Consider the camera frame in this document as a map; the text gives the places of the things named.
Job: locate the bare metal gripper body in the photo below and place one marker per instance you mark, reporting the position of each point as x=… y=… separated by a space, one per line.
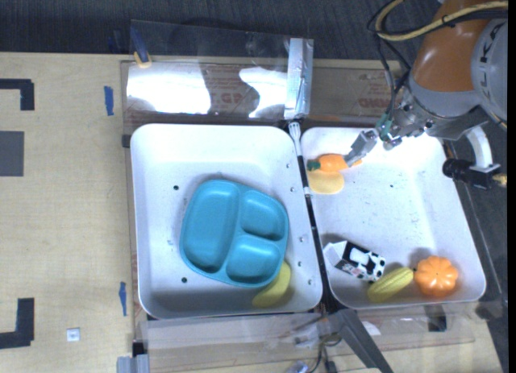
x=412 y=119

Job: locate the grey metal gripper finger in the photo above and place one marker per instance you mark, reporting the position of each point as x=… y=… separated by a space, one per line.
x=363 y=143
x=392 y=144

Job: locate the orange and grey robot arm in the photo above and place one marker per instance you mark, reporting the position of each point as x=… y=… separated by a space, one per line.
x=447 y=61

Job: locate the orange carrot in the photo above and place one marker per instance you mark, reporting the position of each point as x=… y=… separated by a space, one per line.
x=330 y=162

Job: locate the yellow rounded toy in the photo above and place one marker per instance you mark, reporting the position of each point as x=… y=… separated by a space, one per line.
x=326 y=184

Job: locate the white plastic tray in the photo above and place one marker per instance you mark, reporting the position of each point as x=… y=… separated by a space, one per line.
x=387 y=214
x=161 y=202

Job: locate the black and white milk carton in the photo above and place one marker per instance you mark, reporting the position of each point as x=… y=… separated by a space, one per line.
x=360 y=262

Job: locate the orange pumpkin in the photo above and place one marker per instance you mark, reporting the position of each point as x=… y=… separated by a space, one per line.
x=436 y=276

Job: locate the yellow corn cob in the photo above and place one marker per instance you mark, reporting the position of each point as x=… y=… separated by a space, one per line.
x=390 y=284

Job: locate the blue divided plate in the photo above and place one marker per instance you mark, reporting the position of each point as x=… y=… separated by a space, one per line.
x=217 y=222

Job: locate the yellow banana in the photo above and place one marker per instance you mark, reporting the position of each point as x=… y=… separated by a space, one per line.
x=274 y=293

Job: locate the black cylinder on white bracket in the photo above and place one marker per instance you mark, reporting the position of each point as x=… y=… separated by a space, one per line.
x=471 y=170

